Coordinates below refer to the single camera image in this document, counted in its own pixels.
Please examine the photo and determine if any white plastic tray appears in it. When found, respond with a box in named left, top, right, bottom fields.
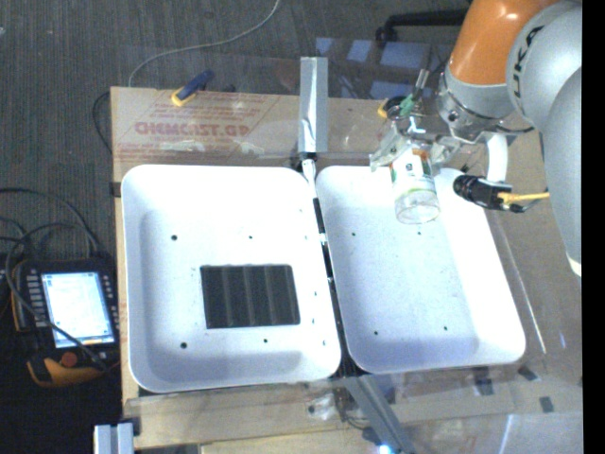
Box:
left=120, top=163, right=343, bottom=394
left=313, top=165, right=527, bottom=376

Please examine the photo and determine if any clear plastic bottle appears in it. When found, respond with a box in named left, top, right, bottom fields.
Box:
left=389, top=146, right=442, bottom=226

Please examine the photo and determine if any black cylinder on white bracket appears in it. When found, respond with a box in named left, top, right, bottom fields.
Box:
left=452, top=131, right=514, bottom=210

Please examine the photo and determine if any black ribbed rectangular sheet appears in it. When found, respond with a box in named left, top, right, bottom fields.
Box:
left=199, top=263, right=303, bottom=331

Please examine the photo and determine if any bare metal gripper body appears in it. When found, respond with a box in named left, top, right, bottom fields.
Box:
left=388, top=96, right=493, bottom=148

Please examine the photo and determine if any brown cardboard board red print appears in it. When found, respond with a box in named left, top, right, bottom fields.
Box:
left=109, top=85, right=583, bottom=449

